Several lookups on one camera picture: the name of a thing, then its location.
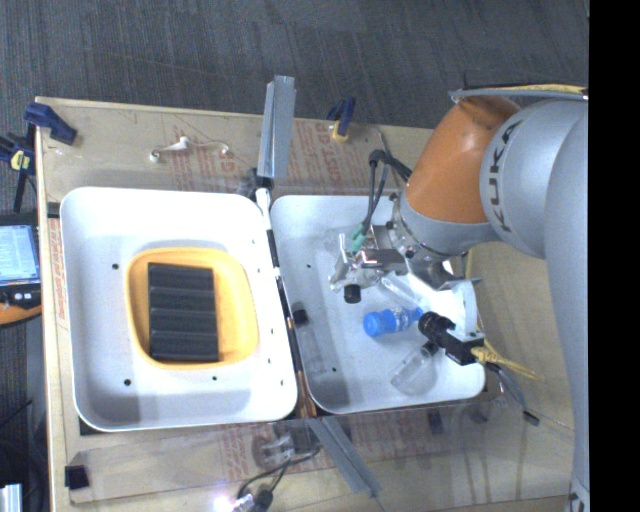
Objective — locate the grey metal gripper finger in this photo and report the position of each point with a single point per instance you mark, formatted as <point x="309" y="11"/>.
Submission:
<point x="341" y="270"/>
<point x="370" y="277"/>

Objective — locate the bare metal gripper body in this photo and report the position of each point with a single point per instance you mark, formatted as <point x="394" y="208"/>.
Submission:
<point x="395" y="252"/>

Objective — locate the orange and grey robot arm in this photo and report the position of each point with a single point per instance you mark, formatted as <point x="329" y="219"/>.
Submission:
<point x="540" y="175"/>

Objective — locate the clear bottle with black cap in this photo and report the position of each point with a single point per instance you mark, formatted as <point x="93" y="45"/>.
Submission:
<point x="352" y="294"/>
<point x="412" y="372"/>
<point x="310" y="345"/>

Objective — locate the clear bottle with blue cap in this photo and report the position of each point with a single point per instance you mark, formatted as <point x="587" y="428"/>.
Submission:
<point x="382" y="322"/>

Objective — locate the white plastic tray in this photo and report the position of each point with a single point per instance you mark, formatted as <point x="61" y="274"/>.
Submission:
<point x="350" y="370"/>
<point x="100" y="225"/>

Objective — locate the thin black and white rod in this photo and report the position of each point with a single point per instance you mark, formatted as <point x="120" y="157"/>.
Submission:
<point x="263" y="205"/>

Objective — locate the orange bowl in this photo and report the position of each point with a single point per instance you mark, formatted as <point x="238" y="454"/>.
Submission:
<point x="235" y="300"/>

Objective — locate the black ribbed foam block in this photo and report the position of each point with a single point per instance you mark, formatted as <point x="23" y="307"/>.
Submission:
<point x="182" y="312"/>

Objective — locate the white curved plastic piece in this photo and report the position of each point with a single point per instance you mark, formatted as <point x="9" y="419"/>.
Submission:
<point x="175" y="146"/>

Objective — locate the brown cardboard board, red print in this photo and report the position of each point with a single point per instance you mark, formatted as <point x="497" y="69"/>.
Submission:
<point x="125" y="130"/>

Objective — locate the black cylinder on white bracket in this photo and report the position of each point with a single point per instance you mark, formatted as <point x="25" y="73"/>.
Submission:
<point x="447" y="336"/>

